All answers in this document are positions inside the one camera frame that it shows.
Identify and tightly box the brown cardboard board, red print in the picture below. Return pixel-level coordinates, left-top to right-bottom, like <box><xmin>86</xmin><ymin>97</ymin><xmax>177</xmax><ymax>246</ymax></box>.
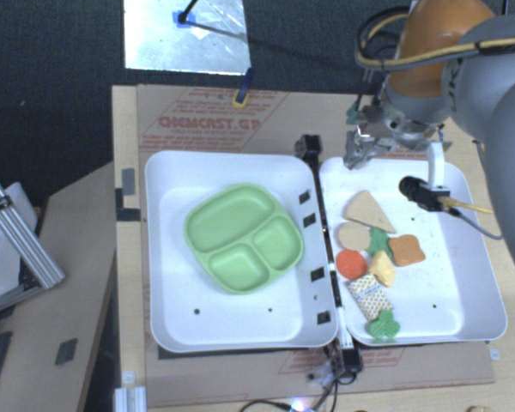
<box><xmin>111</xmin><ymin>84</ymin><xmax>497</xmax><ymax>409</ymax></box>

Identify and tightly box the green divided plate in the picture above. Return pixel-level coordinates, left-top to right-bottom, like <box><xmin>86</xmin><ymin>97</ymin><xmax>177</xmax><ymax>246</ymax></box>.
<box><xmin>183</xmin><ymin>182</ymin><xmax>306</xmax><ymax>296</ymax></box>

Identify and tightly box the orange-red round toy tomato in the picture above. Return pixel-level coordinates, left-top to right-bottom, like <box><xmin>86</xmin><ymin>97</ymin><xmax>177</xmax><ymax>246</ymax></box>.
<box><xmin>335</xmin><ymin>248</ymin><xmax>369</xmax><ymax>282</ymax></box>

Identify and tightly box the black block with thin wires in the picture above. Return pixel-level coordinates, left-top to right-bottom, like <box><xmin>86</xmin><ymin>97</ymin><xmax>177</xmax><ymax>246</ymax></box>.
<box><xmin>294</xmin><ymin>133</ymin><xmax>324</xmax><ymax>160</ymax></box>
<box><xmin>323</xmin><ymin>347</ymin><xmax>364</xmax><ymax>385</ymax></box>

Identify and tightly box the tan round biscuit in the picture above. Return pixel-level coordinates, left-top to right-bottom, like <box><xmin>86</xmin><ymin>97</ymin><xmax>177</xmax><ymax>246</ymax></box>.
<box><xmin>336</xmin><ymin>221</ymin><xmax>373</xmax><ymax>251</ymax></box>

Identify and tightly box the black cylinder on white bracket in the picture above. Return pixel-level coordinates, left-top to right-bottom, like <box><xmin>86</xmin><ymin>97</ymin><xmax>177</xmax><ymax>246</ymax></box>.
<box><xmin>397</xmin><ymin>141</ymin><xmax>452</xmax><ymax>212</ymax></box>

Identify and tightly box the white and yellow packet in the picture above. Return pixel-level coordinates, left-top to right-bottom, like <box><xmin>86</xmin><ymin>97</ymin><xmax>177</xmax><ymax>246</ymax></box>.
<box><xmin>347</xmin><ymin>272</ymin><xmax>394</xmax><ymax>323</ymax></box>

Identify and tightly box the green toy lettuce leaf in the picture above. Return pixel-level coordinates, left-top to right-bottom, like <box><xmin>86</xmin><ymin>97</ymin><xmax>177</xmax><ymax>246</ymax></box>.
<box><xmin>367</xmin><ymin>309</ymin><xmax>402</xmax><ymax>343</ymax></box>
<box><xmin>365</xmin><ymin>227</ymin><xmax>392</xmax><ymax>258</ymax></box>

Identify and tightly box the white plastic tray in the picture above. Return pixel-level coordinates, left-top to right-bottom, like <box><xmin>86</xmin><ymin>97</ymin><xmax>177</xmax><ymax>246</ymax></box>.
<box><xmin>318</xmin><ymin>155</ymin><xmax>509</xmax><ymax>348</ymax></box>
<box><xmin>143</xmin><ymin>149</ymin><xmax>341</xmax><ymax>354</ymax></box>

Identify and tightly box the yellow toy cheese wedge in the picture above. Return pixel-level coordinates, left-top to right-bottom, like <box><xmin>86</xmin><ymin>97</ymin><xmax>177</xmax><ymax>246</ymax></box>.
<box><xmin>367</xmin><ymin>250</ymin><xmax>397</xmax><ymax>288</ymax></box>

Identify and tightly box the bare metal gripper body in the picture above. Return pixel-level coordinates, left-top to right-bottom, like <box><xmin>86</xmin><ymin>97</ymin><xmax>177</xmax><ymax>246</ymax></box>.
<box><xmin>354</xmin><ymin>104</ymin><xmax>452</xmax><ymax>153</ymax></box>

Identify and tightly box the orange-brown toy bread slice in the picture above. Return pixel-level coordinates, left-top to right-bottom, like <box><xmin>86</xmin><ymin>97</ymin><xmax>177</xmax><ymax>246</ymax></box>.
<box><xmin>387</xmin><ymin>233</ymin><xmax>427</xmax><ymax>269</ymax></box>

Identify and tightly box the thin black and white rod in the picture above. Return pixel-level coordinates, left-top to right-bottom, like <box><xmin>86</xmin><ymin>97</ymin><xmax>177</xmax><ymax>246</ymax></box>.
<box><xmin>307</xmin><ymin>152</ymin><xmax>354</xmax><ymax>352</ymax></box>

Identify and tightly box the tan pizza slice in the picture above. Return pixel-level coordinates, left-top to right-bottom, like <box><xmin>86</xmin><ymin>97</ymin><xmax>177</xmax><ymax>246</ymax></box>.
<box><xmin>343</xmin><ymin>189</ymin><xmax>397</xmax><ymax>235</ymax></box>

